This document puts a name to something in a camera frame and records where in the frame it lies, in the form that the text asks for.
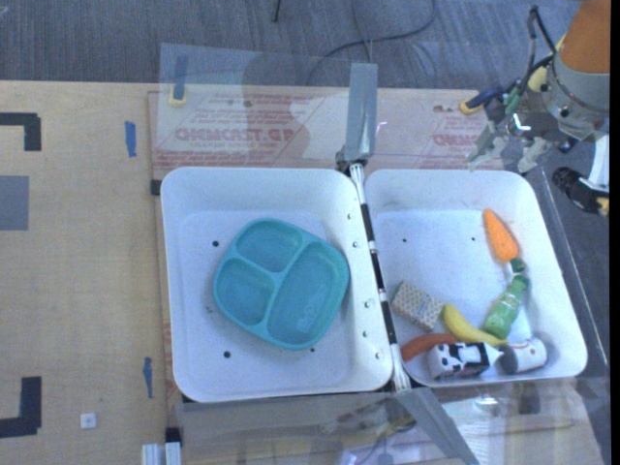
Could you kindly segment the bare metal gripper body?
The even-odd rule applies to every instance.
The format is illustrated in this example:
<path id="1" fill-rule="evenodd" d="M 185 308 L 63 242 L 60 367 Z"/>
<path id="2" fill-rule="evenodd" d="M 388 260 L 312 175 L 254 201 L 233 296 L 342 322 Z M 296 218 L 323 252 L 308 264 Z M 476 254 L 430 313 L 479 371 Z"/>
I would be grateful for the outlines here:
<path id="1" fill-rule="evenodd" d="M 606 112 L 590 108 L 573 99 L 548 100 L 544 95 L 524 95 L 516 111 L 506 114 L 502 97 L 486 106 L 490 119 L 501 134 L 510 134 L 533 147 L 537 140 L 550 142 L 562 152 L 582 141 L 592 140 L 605 130 Z"/>

